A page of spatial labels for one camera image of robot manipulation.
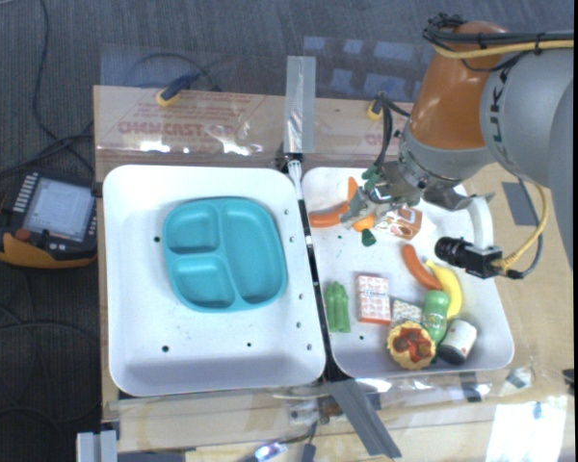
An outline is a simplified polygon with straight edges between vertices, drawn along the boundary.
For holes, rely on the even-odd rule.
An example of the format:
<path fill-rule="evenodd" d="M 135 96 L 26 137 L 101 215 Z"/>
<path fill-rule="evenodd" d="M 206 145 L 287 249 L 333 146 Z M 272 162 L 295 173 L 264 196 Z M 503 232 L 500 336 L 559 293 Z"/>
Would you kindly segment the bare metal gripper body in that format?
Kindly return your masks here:
<path fill-rule="evenodd" d="M 373 163 L 369 199 L 376 204 L 415 206 L 433 176 L 413 162 Z"/>

